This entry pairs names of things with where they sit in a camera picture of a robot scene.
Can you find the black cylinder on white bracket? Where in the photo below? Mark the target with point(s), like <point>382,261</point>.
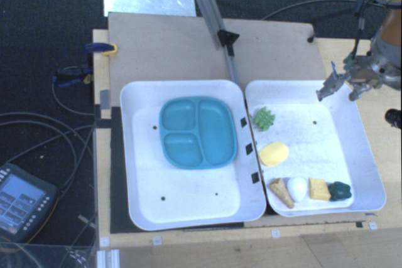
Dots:
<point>395,117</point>

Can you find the yellow cheese block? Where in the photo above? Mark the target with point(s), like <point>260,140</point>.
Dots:
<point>319,189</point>

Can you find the brown cardboard board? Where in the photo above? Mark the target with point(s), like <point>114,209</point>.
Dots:
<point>163,50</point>

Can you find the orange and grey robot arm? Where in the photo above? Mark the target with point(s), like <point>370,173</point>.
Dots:
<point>392,28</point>

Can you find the blue divided plate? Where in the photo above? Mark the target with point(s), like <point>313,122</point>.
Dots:
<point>213,131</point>

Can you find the green grapes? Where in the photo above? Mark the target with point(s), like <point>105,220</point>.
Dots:
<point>264,118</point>

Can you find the dark green broccoli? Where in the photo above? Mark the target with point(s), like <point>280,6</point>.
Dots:
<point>340,191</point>

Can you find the tan ice cream cone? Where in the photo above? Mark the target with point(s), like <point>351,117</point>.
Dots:
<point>282,192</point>

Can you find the white egg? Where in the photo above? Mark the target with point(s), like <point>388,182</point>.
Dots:
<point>297,189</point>

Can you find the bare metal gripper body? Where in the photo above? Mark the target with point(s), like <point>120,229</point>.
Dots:
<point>366,72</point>

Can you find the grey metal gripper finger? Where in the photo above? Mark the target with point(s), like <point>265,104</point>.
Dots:
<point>358,91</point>
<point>332,84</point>

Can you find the white plastic tray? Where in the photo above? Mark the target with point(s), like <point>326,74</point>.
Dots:
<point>314,150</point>
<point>188,194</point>

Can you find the yellow lemon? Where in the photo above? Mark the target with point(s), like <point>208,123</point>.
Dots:
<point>274,153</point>

